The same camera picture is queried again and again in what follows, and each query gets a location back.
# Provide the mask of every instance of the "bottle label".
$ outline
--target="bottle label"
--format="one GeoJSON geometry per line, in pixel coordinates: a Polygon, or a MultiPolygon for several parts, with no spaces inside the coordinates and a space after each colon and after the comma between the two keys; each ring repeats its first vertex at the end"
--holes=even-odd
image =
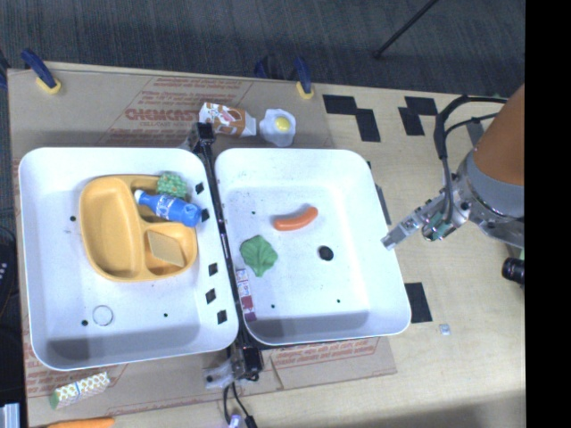
{"type": "Polygon", "coordinates": [[[167,220],[170,220],[169,219],[170,207],[172,206],[172,203],[175,202],[175,200],[176,200],[175,197],[168,195],[161,195],[161,197],[159,197],[159,201],[157,201],[157,206],[154,213],[160,218],[166,218],[167,220]]]}

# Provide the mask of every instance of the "plastic bottle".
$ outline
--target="plastic bottle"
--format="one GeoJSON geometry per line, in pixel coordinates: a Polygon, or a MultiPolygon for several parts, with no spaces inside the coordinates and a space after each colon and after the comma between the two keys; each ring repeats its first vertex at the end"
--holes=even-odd
{"type": "Polygon", "coordinates": [[[170,195],[150,195],[142,190],[135,191],[137,204],[147,206],[160,218],[196,226],[202,217],[202,210],[195,204],[170,195]]]}

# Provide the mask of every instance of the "green lettuce toy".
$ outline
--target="green lettuce toy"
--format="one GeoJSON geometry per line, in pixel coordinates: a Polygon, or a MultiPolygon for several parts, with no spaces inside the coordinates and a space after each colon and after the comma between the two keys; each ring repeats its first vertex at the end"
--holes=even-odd
{"type": "Polygon", "coordinates": [[[260,235],[244,241],[240,245],[240,253],[245,264],[253,270],[257,277],[262,277],[266,271],[274,266],[277,260],[276,251],[260,235]]]}

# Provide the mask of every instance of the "blue clamp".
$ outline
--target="blue clamp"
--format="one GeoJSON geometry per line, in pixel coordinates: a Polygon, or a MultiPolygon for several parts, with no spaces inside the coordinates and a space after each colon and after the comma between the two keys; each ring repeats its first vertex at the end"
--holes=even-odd
{"type": "Polygon", "coordinates": [[[21,58],[36,72],[36,83],[42,89],[51,95],[57,94],[60,91],[62,83],[52,76],[52,73],[46,67],[44,61],[42,61],[36,53],[27,48],[21,52],[21,58]]]}
{"type": "Polygon", "coordinates": [[[4,53],[2,49],[0,49],[0,89],[8,90],[8,69],[10,67],[10,63],[4,57],[4,53]]]}
{"type": "MultiPolygon", "coordinates": [[[[298,56],[294,60],[295,71],[293,71],[288,80],[291,80],[297,72],[297,77],[299,81],[296,83],[297,91],[302,96],[302,98],[309,99],[313,96],[313,90],[311,88],[311,76],[310,67],[303,57],[298,56]]],[[[263,59],[256,62],[253,69],[253,74],[256,78],[263,79],[284,79],[284,76],[276,72],[276,62],[272,55],[267,55],[263,59]]]]}
{"type": "Polygon", "coordinates": [[[299,82],[297,83],[297,90],[303,98],[311,98],[313,91],[311,90],[311,77],[310,67],[303,57],[295,57],[294,66],[297,70],[299,82]]]}

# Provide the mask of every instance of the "yellow plastic tray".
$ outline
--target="yellow plastic tray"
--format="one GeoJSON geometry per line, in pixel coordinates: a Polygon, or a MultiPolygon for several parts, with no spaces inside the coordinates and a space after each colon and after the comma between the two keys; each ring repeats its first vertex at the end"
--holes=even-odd
{"type": "Polygon", "coordinates": [[[198,254],[196,232],[178,222],[158,218],[135,202],[136,189],[155,193],[155,176],[98,177],[86,185],[79,200],[79,220],[87,258],[94,269],[120,282],[175,276],[192,266],[198,254]],[[184,266],[153,255],[149,233],[165,235],[179,246],[184,266]]]}

